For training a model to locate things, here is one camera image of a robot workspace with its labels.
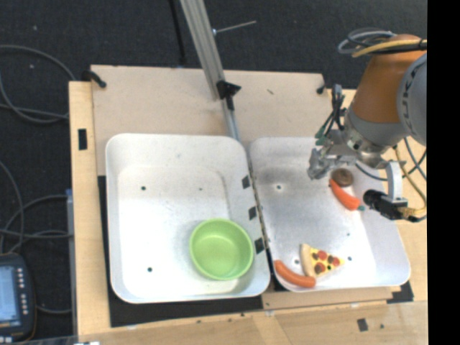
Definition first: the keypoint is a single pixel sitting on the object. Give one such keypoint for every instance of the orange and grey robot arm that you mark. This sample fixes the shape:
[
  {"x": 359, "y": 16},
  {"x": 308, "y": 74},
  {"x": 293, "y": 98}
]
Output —
[{"x": 384, "y": 85}]

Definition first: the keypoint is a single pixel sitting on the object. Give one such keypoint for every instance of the black cylinder on white bracket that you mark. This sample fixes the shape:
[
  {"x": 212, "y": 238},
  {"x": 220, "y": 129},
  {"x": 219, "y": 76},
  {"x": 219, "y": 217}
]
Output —
[{"x": 386, "y": 201}]

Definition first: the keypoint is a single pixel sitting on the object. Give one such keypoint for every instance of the white plastic tray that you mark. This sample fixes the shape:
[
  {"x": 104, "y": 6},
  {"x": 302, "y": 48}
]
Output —
[
  {"x": 161, "y": 210},
  {"x": 309, "y": 221}
]

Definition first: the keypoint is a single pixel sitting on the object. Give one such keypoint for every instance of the orange sausage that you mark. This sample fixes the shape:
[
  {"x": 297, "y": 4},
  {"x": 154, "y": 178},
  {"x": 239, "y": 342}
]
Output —
[{"x": 293, "y": 276}]

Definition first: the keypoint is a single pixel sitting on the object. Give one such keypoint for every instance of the green bowl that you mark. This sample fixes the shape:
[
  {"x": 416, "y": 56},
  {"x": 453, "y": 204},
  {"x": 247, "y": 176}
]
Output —
[{"x": 221, "y": 250}]

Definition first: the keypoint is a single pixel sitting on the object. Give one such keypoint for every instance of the pizza slice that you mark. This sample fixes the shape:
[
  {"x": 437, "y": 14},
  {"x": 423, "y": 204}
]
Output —
[{"x": 318, "y": 261}]

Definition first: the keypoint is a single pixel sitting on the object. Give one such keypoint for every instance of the orange carrot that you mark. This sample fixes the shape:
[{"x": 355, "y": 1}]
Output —
[{"x": 343, "y": 196}]

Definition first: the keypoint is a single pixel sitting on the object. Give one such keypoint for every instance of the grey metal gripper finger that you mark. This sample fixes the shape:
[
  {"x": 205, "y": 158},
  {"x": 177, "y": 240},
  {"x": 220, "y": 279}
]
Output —
[
  {"x": 330, "y": 165},
  {"x": 315, "y": 165}
]

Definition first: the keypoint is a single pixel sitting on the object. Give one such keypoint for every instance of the brown round biscuit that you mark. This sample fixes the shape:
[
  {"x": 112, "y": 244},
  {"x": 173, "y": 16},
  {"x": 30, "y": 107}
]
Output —
[{"x": 343, "y": 177}]

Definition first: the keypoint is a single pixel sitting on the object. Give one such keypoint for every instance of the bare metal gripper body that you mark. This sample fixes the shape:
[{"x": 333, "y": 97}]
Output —
[{"x": 345, "y": 149}]

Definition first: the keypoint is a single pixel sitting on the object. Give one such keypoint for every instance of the pale cardboard board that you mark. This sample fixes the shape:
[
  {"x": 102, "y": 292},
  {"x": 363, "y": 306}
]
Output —
[{"x": 161, "y": 99}]

